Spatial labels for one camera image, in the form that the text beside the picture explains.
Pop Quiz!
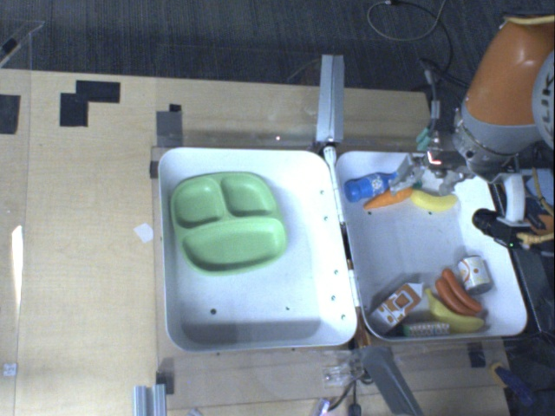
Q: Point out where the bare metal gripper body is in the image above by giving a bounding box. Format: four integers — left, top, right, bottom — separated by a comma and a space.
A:
410, 134, 478, 189

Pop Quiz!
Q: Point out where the yellow banana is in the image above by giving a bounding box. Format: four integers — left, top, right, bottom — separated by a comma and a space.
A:
409, 188, 459, 214
424, 287, 486, 335

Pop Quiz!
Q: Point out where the orange carrot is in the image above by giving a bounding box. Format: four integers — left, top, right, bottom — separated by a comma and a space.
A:
362, 186, 414, 211

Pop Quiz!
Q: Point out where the blue plastic bottle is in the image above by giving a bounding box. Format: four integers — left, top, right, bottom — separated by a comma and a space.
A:
343, 171, 398, 204

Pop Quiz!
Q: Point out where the white plastic tray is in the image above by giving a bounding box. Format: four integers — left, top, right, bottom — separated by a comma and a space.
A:
157, 146, 359, 354
336, 150, 529, 342

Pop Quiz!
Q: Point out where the red sausage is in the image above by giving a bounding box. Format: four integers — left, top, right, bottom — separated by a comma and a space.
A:
441, 268, 484, 314
434, 277, 476, 317

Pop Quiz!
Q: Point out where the white and orange carton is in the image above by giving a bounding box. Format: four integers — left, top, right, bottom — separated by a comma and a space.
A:
369, 282, 431, 337

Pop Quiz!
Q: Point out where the green and white packet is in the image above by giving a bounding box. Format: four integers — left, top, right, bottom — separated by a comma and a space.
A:
401, 321, 452, 338

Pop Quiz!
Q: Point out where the green divided plate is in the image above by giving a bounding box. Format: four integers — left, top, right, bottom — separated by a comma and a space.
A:
169, 171, 289, 276

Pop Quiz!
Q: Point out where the black cylinder on white bracket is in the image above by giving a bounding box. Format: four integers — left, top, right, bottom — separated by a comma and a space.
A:
472, 173, 539, 250

